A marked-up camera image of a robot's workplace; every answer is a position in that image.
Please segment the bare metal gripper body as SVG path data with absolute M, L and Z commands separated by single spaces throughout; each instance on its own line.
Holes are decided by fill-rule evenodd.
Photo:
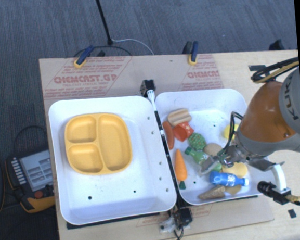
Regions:
M 247 162 L 251 160 L 247 151 L 244 151 L 243 147 L 239 147 L 238 145 L 224 147 L 217 155 L 220 163 L 229 168 L 234 166 L 236 162 Z

